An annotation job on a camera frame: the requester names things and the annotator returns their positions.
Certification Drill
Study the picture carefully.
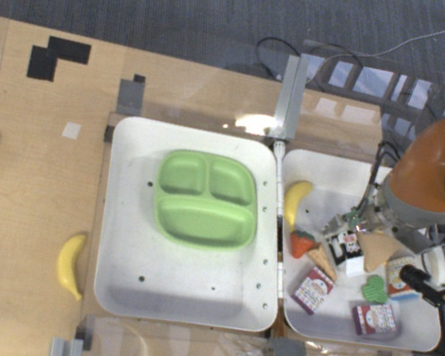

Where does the green broccoli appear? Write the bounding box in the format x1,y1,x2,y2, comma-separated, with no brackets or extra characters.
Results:
359,272,395,307

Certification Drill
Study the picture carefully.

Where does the yellow banana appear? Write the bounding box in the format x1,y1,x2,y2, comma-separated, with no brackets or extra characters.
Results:
278,177,317,235
50,229,95,303

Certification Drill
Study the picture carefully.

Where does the white plastic tray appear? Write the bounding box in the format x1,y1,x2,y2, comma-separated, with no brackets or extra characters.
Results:
253,146,445,356
81,113,308,344

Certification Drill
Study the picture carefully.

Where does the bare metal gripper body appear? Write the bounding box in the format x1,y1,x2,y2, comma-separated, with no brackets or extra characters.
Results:
322,194,405,249

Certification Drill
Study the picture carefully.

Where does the tan ice cream cone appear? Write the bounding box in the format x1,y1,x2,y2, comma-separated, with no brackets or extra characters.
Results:
301,240,344,284

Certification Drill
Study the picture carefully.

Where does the green divided plate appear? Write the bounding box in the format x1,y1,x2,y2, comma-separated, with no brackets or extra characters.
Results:
145,144,270,258

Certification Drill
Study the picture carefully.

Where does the red strawberry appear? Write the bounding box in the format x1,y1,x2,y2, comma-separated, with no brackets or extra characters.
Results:
285,228,321,263

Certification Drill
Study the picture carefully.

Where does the black and white milk carton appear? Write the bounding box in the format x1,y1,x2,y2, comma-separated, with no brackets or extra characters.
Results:
316,226,374,280

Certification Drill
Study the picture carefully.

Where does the white orange and blue carton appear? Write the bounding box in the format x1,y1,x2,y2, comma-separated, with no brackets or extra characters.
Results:
379,251,427,305

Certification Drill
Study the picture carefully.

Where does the black cylinder on white bracket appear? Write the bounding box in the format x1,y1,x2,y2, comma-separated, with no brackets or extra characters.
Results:
394,238,445,307

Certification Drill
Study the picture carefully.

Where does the purple and white printed box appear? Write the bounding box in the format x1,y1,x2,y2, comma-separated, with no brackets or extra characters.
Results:
347,296,403,343
289,263,338,319

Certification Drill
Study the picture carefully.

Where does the tan bread slice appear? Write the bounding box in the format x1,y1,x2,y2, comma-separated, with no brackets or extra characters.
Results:
352,227,410,279

